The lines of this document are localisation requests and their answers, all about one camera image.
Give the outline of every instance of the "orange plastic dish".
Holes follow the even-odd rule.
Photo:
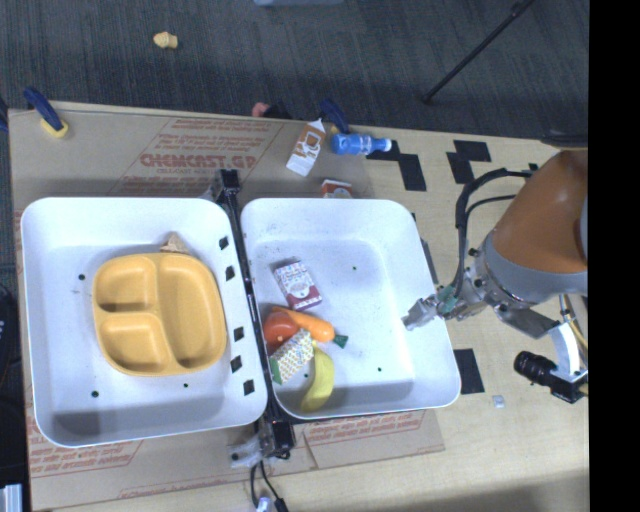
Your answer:
[[[165,376],[203,370],[224,353],[227,330],[211,271],[185,254],[122,256],[93,281],[100,349],[129,375]]]

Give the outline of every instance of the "yellow banana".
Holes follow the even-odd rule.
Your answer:
[[[313,361],[315,367],[313,382],[300,404],[303,412],[313,412],[320,409],[329,399],[333,391],[335,375],[333,359],[324,351],[320,350],[316,346],[315,341],[313,343]]]

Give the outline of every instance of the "black metal post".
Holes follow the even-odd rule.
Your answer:
[[[442,89],[449,81],[455,77],[462,69],[469,64],[482,50],[484,50],[489,44],[498,37],[502,31],[507,28],[513,21],[518,18],[524,11],[526,11],[535,0],[525,0],[524,2],[518,2],[511,8],[509,16],[487,36],[469,55],[467,55],[460,63],[453,68],[447,76],[445,76],[438,84],[436,84],[429,92],[424,94],[420,99],[426,105],[431,101],[431,98]]]

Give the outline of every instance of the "hole in bin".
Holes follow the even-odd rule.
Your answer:
[[[234,357],[231,360],[231,373],[237,372],[240,368],[242,368],[242,358],[240,356]]]
[[[245,383],[244,383],[244,396],[250,395],[255,390],[256,390],[256,388],[253,385],[253,380],[245,381]]]

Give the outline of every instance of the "blue bottle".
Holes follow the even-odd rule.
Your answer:
[[[331,149],[337,155],[368,155],[373,151],[389,151],[391,139],[375,139],[359,133],[337,133],[331,138]]]

